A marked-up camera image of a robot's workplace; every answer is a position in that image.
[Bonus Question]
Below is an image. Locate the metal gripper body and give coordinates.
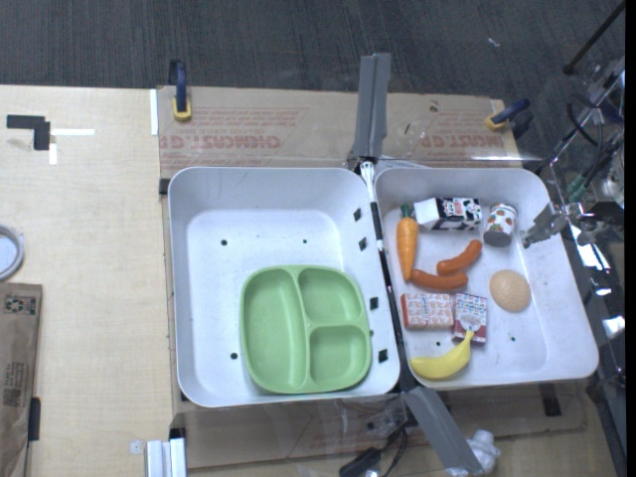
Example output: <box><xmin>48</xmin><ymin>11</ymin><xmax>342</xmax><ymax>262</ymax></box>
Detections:
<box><xmin>560</xmin><ymin>200</ymin><xmax>625</xmax><ymax>245</ymax></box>

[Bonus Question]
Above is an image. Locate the white can with fruit print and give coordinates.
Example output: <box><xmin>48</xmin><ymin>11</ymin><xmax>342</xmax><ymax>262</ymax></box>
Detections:
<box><xmin>482</xmin><ymin>202</ymin><xmax>519</xmax><ymax>248</ymax></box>

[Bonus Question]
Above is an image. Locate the beige round bun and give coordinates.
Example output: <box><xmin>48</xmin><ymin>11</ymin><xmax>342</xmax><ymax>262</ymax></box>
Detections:
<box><xmin>488</xmin><ymin>268</ymin><xmax>533</xmax><ymax>314</ymax></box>

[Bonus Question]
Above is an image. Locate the orange sausage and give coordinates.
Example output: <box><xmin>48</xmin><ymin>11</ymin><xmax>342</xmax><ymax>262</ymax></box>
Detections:
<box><xmin>435</xmin><ymin>238</ymin><xmax>484</xmax><ymax>277</ymax></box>
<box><xmin>408</xmin><ymin>267</ymin><xmax>470</xmax><ymax>292</ymax></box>

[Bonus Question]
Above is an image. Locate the black and white milk carton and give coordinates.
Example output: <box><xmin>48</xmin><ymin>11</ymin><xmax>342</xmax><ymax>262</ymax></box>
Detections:
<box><xmin>412</xmin><ymin>196</ymin><xmax>484</xmax><ymax>232</ymax></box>

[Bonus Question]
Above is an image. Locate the white plastic tray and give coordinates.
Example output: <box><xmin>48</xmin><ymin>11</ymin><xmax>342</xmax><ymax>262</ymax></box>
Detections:
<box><xmin>167</xmin><ymin>166</ymin><xmax>402</xmax><ymax>409</ymax></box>
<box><xmin>373</xmin><ymin>166</ymin><xmax>600</xmax><ymax>393</ymax></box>

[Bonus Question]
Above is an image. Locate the red and white carton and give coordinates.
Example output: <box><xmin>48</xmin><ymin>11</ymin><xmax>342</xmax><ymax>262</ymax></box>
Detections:
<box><xmin>450</xmin><ymin>292</ymin><xmax>489</xmax><ymax>346</ymax></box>

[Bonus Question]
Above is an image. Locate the orange carrot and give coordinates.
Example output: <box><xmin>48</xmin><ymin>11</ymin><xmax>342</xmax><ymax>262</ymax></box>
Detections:
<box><xmin>396</xmin><ymin>203</ymin><xmax>420</xmax><ymax>283</ymax></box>

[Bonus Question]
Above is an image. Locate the orange packet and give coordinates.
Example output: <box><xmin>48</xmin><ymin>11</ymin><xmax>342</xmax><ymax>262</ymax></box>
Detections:
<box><xmin>399</xmin><ymin>292</ymin><xmax>456</xmax><ymax>331</ymax></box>

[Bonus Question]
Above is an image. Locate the yellow banana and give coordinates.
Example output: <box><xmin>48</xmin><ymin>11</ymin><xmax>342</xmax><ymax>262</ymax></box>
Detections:
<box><xmin>409</xmin><ymin>329</ymin><xmax>476</xmax><ymax>382</ymax></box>

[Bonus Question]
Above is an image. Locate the crumpled white paper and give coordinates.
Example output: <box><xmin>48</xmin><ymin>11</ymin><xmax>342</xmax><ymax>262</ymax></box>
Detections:
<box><xmin>464</xmin><ymin>428</ymin><xmax>502</xmax><ymax>472</ymax></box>

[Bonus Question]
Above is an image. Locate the brown cardboard board red print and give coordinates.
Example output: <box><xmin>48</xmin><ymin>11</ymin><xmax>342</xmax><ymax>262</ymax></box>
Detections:
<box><xmin>155</xmin><ymin>84</ymin><xmax>588</xmax><ymax>470</ymax></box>

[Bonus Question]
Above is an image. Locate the green divided plate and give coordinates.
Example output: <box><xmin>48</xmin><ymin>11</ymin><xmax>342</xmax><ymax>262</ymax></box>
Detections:
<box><xmin>238</xmin><ymin>263</ymin><xmax>375</xmax><ymax>396</ymax></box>

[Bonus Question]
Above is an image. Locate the white tape roll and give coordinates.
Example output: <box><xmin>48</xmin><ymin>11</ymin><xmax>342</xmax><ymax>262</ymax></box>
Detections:
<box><xmin>0</xmin><ymin>224</ymin><xmax>26</xmax><ymax>283</ymax></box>

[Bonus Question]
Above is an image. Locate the brown paper bag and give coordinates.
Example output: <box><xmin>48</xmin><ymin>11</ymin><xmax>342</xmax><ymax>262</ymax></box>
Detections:
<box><xmin>0</xmin><ymin>282</ymin><xmax>44</xmax><ymax>477</ymax></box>

